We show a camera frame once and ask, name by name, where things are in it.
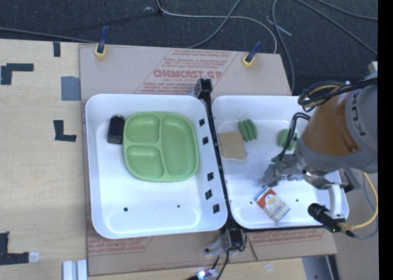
white surface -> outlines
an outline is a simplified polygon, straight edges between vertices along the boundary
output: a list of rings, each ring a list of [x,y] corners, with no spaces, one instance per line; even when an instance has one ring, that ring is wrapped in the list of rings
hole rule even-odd
[[[278,222],[274,222],[255,203],[262,191],[260,181],[270,160],[280,153],[277,134],[289,127],[296,112],[303,112],[296,96],[221,96],[214,100],[212,111],[217,134],[238,130],[237,122],[251,119],[258,131],[255,141],[245,142],[247,157],[243,160],[222,157],[225,183],[233,218],[249,229],[306,227],[320,225],[307,212],[311,203],[330,206],[329,192],[317,190],[305,181],[281,181],[273,187],[277,195],[290,207],[290,211]],[[306,120],[298,119],[296,132],[302,132]],[[340,183],[338,172],[330,173],[327,179]],[[348,204],[341,189],[342,215],[348,216]]]
[[[200,154],[196,175],[180,182],[142,181],[127,170],[123,146],[107,142],[109,121],[148,111],[172,112],[194,126]],[[85,108],[91,216],[105,238],[134,238],[218,230],[227,219],[208,118],[203,103],[179,95],[95,95]],[[203,145],[202,139],[209,142]],[[208,173],[214,178],[208,180]],[[208,200],[205,193],[211,190]],[[220,211],[212,208],[218,204]]]

green object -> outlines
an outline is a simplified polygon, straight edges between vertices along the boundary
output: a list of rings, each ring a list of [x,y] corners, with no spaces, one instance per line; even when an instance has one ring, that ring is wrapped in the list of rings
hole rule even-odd
[[[246,142],[256,140],[258,138],[257,128],[250,119],[239,121],[238,129]]]
[[[140,112],[128,117],[123,150],[130,173],[145,181],[184,181],[199,168],[194,127],[174,113]]]
[[[285,144],[287,142],[288,134],[289,134],[288,129],[281,130],[277,135],[277,145],[284,148]],[[296,141],[292,140],[291,143],[289,144],[287,150],[292,150],[295,147],[295,145],[296,145]]]

beige table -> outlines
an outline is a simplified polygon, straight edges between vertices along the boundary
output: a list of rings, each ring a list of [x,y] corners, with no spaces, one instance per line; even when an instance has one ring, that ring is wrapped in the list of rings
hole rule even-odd
[[[62,101],[61,78],[79,77],[79,45],[0,40],[0,65],[33,63],[0,85],[0,233],[8,252],[38,252],[39,261],[0,266],[0,279],[61,279],[61,264],[87,258],[80,101]],[[54,120],[76,141],[55,141]],[[200,268],[92,279],[187,279]],[[228,264],[222,279],[305,279],[302,260]]]

cardboard box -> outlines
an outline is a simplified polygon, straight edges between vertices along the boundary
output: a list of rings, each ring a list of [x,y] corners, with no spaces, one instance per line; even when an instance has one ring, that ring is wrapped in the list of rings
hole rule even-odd
[[[246,52],[124,47],[108,45],[98,58],[94,45],[81,45],[80,86],[84,170],[87,203],[89,275],[211,266],[216,257],[204,255],[205,245],[219,231],[181,235],[105,239],[91,224],[84,109],[100,93],[192,95],[199,78],[210,78],[212,99],[222,95],[290,95],[281,57],[257,54],[254,63],[241,63]],[[323,228],[270,230],[247,233],[248,244],[230,262],[283,259],[337,252],[332,235]]]

yellow and blue clamp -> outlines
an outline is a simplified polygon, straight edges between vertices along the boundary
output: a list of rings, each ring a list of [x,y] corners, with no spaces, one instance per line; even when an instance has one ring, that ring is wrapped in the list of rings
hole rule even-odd
[[[255,44],[255,46],[252,48],[250,53],[248,53],[247,55],[245,55],[243,57],[243,60],[242,60],[243,65],[250,66],[252,64],[252,62],[254,61],[255,54],[258,53],[261,48],[262,48],[262,43],[260,41],[258,41]]]
[[[94,54],[98,57],[103,57],[106,53],[106,39],[108,37],[108,32],[109,32],[109,27],[104,26],[103,30],[101,32],[101,38],[99,39],[99,42],[96,45],[96,49],[94,51]]]

